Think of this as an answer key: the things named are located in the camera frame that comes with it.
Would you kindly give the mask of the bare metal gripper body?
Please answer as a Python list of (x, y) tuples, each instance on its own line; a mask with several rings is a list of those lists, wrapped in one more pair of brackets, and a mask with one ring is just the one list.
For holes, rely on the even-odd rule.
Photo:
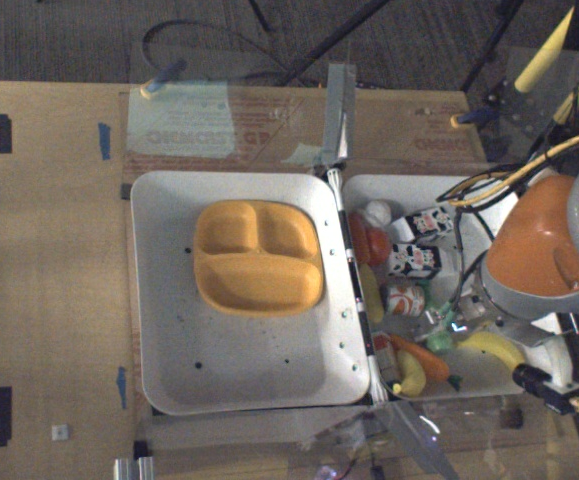
[(502, 313), (480, 296), (471, 294), (444, 303), (437, 311), (437, 332), (466, 337), (505, 324)]

